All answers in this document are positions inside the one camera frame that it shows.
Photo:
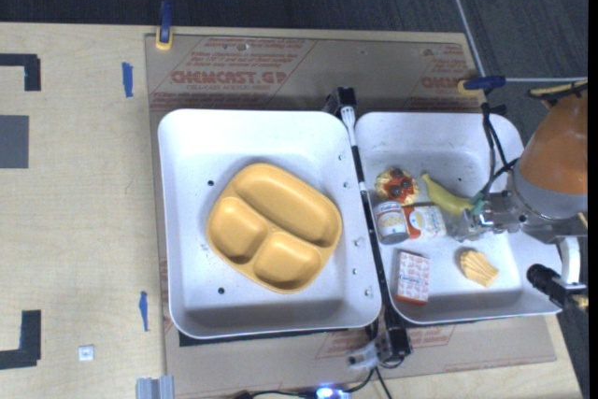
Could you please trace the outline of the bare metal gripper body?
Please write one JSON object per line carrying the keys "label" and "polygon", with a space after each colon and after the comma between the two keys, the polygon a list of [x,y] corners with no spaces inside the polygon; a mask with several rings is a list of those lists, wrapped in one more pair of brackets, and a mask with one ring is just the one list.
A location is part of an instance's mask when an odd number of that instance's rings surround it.
{"label": "bare metal gripper body", "polygon": [[514,190],[505,190],[490,195],[480,223],[495,232],[522,231],[542,243],[558,244],[566,237],[587,237],[587,227],[578,216],[587,207],[585,194],[541,190],[521,198]]}

